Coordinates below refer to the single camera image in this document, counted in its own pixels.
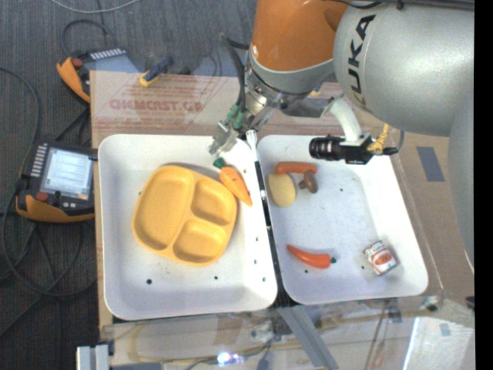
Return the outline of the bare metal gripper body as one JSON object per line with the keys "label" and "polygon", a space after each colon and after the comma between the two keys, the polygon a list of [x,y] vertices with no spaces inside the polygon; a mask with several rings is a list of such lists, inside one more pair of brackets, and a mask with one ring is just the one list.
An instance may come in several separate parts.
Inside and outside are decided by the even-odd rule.
{"label": "bare metal gripper body", "polygon": [[235,130],[240,134],[247,130],[258,131],[286,101],[284,93],[268,87],[244,86],[242,91],[240,111],[235,118]]}

